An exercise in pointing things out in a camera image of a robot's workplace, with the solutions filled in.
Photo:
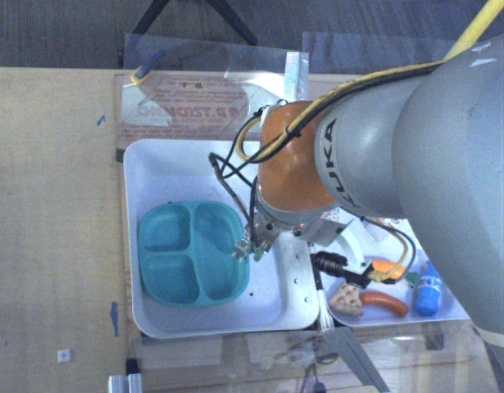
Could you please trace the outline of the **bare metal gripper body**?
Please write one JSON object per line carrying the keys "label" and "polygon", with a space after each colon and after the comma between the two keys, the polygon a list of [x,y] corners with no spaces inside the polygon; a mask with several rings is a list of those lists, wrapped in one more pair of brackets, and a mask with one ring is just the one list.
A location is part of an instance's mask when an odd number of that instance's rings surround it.
{"label": "bare metal gripper body", "polygon": [[270,216],[255,210],[251,223],[247,225],[247,234],[247,253],[265,255],[279,238],[280,228]]}

